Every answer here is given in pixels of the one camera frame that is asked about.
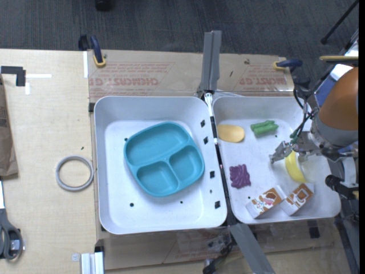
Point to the white plastic tray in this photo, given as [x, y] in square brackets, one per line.
[256, 153]
[119, 210]

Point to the green toy beans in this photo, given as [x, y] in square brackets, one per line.
[263, 127]

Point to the brown paper bag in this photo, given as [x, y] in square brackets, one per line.
[6, 141]

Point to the purple toy grapes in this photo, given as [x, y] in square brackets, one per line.
[240, 176]

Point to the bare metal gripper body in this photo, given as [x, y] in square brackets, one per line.
[306, 145]

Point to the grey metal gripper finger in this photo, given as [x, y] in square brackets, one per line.
[276, 156]
[283, 146]

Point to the blue divided plate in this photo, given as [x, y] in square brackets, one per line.
[155, 147]

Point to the yellow banana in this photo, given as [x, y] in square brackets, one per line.
[293, 170]

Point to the brown cardboard board red print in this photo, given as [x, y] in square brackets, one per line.
[137, 78]

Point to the white and brown carton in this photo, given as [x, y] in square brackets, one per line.
[298, 198]
[265, 203]

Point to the grey scissors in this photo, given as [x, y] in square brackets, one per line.
[10, 238]

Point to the yellow oval toy bread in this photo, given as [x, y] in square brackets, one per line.
[231, 133]

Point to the white tape roll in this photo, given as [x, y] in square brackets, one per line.
[58, 178]

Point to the black cylinder on white bracket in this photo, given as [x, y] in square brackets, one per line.
[340, 183]

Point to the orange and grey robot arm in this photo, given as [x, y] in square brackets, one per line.
[339, 101]

